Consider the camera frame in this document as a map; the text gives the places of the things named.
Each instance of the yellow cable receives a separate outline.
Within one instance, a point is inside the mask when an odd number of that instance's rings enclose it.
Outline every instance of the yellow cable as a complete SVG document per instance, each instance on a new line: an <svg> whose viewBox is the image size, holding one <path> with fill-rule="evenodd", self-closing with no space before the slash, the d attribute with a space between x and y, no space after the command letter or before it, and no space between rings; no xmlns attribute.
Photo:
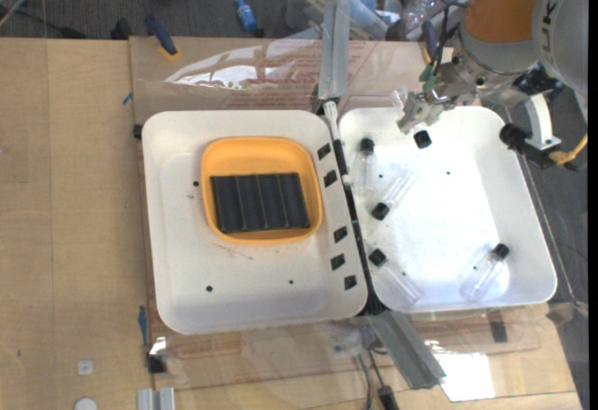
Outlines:
<svg viewBox="0 0 598 410"><path fill-rule="evenodd" d="M577 157L577 154L579 154L581 152L581 150L584 149L587 145L588 145L588 134L586 133L581 138L579 143L577 143L577 146L575 146L573 148L573 150L571 150L569 152L554 151L554 152L551 152L548 156L550 157L550 159L552 161L554 161L556 164L561 166L563 164L569 163L572 160L574 160Z"/></svg>

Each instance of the black connector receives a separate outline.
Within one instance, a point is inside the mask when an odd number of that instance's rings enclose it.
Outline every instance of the black connector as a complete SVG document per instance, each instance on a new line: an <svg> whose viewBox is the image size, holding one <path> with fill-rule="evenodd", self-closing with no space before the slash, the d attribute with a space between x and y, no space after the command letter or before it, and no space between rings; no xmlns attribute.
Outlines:
<svg viewBox="0 0 598 410"><path fill-rule="evenodd" d="M394 398L394 392L388 385L380 387L377 391L377 396L382 402L384 410L399 410L399 405Z"/></svg>

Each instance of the black bottle cap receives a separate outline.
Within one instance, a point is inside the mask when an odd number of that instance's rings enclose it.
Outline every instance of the black bottle cap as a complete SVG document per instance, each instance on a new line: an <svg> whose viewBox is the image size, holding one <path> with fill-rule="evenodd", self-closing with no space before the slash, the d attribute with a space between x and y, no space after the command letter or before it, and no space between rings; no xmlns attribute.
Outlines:
<svg viewBox="0 0 598 410"><path fill-rule="evenodd" d="M376 204L376 207L372 209L372 216L377 220L383 220L391 209L384 203Z"/></svg>
<svg viewBox="0 0 598 410"><path fill-rule="evenodd" d="M508 256L509 252L509 248L504 244L497 244L496 247L492 250L492 254L496 254L501 259L504 259L506 256Z"/></svg>
<svg viewBox="0 0 598 410"><path fill-rule="evenodd" d="M367 259L369 259L375 266L379 267L386 261L386 254L376 248L369 256L367 256Z"/></svg>
<svg viewBox="0 0 598 410"><path fill-rule="evenodd" d="M425 130L417 131L413 134L413 139L415 139L415 143L419 149L428 148L432 144L432 139L430 139L430 135Z"/></svg>
<svg viewBox="0 0 598 410"><path fill-rule="evenodd" d="M372 154L374 152L374 141L369 137L365 137L359 144L359 151L363 154Z"/></svg>

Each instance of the wooden table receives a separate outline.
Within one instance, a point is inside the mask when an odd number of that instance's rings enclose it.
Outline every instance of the wooden table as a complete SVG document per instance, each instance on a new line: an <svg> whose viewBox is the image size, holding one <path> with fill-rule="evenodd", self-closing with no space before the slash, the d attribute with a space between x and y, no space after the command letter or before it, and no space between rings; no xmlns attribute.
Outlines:
<svg viewBox="0 0 598 410"><path fill-rule="evenodd" d="M134 410L154 383L137 322L148 284L131 90L126 42L0 39L0 410L69 409L84 396ZM436 387L398 392L400 407L580 408L556 329L542 322L540 348L493 368L515 394L547 375L550 392L451 403ZM360 400L338 403L331 386ZM177 408L297 408L308 394L320 402L310 408L358 409L364 389L357 371L311 375L180 390Z"/></svg>

